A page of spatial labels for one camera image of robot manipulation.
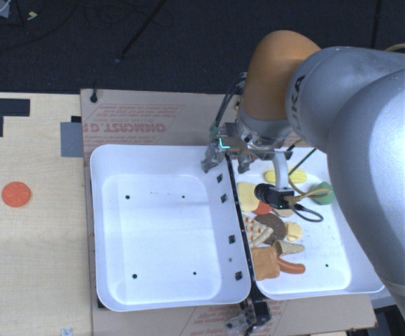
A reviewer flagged yellow corn cob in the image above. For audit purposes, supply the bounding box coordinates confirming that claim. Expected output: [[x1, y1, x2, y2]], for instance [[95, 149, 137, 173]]
[[264, 168, 308, 186]]

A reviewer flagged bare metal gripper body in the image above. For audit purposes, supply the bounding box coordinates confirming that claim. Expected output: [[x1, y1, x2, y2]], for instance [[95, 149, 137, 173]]
[[220, 122, 293, 162]]

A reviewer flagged black cylinder on white bracket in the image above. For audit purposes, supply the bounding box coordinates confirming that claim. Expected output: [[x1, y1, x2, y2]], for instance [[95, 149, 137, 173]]
[[253, 150, 296, 211]]

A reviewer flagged beige toy food piece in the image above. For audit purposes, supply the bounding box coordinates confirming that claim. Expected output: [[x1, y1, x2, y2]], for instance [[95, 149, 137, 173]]
[[273, 206, 296, 218]]

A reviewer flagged red toy tomato slice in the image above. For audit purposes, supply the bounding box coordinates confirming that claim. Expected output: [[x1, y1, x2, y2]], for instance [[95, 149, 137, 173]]
[[252, 201, 273, 216]]

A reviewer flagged pale yellow toy chip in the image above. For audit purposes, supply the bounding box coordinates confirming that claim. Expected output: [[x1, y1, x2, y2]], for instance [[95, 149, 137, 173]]
[[236, 181, 261, 214]]

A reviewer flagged small yellow toy pastry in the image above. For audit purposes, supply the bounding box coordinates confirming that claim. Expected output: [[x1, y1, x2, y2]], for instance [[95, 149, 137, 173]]
[[284, 221, 304, 242]]

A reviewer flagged white plastic tray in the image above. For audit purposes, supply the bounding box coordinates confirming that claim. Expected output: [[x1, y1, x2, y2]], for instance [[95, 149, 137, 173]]
[[89, 143, 253, 313], [227, 146, 387, 301]]

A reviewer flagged orange toy bread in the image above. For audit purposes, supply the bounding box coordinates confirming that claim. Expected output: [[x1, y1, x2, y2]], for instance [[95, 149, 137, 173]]
[[250, 246, 281, 282]]

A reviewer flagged orange round slice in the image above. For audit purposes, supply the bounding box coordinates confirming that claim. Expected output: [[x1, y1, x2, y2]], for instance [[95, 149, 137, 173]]
[[1, 181, 32, 209]]

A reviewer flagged tan lattice waffle slice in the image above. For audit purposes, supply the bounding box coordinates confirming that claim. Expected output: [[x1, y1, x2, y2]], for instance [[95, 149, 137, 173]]
[[242, 213, 275, 249]]

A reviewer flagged tan ice cream cone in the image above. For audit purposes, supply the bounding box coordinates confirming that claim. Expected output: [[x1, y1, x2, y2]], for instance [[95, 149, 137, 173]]
[[272, 239, 306, 258]]

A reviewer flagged orange-red sausage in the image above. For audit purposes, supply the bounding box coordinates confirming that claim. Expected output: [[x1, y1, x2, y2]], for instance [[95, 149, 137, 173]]
[[277, 257, 307, 275]]

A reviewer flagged brown round biscuit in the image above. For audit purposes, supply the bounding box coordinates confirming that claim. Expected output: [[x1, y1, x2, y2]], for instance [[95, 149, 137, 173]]
[[254, 212, 287, 245]]

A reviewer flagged brown cardboard board, red print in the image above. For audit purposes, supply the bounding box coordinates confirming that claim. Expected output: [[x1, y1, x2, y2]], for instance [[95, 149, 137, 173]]
[[79, 88, 378, 336]]

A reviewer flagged green toy vegetable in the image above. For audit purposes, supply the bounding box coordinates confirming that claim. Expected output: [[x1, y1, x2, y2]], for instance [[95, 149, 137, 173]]
[[308, 181, 336, 206]]

